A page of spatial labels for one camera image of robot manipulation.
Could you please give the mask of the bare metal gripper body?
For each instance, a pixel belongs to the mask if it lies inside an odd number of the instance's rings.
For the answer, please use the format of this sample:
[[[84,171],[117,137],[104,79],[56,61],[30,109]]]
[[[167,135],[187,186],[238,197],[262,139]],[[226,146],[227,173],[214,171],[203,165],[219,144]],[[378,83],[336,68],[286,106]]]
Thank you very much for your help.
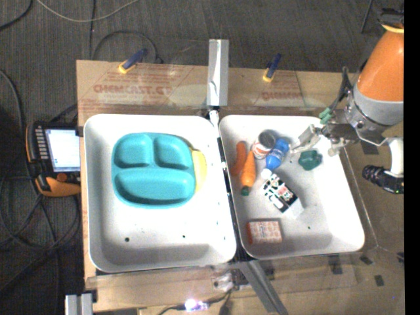
[[[343,109],[326,108],[322,112],[322,125],[322,133],[330,140],[361,140],[375,146],[382,145],[383,133],[390,127],[372,120],[353,103]]]

